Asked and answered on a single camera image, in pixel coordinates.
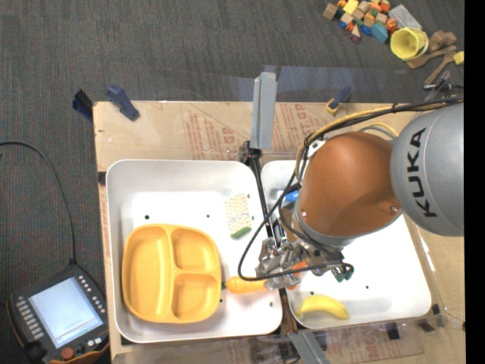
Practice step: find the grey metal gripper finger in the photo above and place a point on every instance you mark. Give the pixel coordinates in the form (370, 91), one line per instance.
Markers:
(282, 283)
(273, 267)

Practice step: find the yellow cup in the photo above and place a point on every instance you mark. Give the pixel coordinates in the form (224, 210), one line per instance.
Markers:
(407, 44)

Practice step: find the yellow banana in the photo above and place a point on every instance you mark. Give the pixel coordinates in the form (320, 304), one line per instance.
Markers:
(322, 305)

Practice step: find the grey rectangular box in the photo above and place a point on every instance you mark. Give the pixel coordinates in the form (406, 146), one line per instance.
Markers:
(403, 15)

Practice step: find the yellow patterned carton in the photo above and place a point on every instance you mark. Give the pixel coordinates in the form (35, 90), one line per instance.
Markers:
(238, 214)

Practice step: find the brown wooden mallet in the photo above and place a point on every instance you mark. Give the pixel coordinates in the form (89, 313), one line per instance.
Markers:
(441, 40)

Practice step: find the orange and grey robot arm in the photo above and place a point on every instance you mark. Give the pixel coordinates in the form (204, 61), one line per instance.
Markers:
(348, 180)

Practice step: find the brown cardboard board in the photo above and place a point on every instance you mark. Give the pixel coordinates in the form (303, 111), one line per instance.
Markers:
(159, 131)

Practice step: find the brown wooden cube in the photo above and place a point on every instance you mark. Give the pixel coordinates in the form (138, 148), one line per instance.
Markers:
(330, 11)

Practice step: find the blue wooden block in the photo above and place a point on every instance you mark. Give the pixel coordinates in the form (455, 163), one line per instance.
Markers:
(366, 30)

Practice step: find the purple wooden block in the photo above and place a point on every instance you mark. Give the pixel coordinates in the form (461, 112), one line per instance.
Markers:
(355, 38)

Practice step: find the small blue object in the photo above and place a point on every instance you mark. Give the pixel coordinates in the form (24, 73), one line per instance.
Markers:
(291, 196)

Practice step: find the large yellow cube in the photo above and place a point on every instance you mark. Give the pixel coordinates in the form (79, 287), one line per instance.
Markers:
(351, 6)

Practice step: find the wooden spoon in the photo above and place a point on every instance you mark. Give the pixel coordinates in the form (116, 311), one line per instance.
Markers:
(439, 68)

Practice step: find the teal wooden block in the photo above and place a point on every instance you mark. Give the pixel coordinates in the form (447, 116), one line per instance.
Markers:
(379, 33)

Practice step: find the pale yellow cube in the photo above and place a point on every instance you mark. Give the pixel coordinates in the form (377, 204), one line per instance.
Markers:
(459, 57)

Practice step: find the white plastic tray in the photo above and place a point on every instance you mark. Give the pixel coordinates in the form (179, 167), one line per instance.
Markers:
(379, 279)
(178, 180)

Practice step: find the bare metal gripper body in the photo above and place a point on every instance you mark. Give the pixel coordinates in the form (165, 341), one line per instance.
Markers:
(303, 258)

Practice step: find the yellow divided plate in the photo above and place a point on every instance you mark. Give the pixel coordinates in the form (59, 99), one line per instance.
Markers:
(148, 271)

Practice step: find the red wooden block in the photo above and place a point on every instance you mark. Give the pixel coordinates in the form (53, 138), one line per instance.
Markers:
(385, 6)

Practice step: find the orange carrot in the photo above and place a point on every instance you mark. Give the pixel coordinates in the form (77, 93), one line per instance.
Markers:
(244, 284)

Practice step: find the wooden spatula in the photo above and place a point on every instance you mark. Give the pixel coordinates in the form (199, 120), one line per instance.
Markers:
(424, 59)

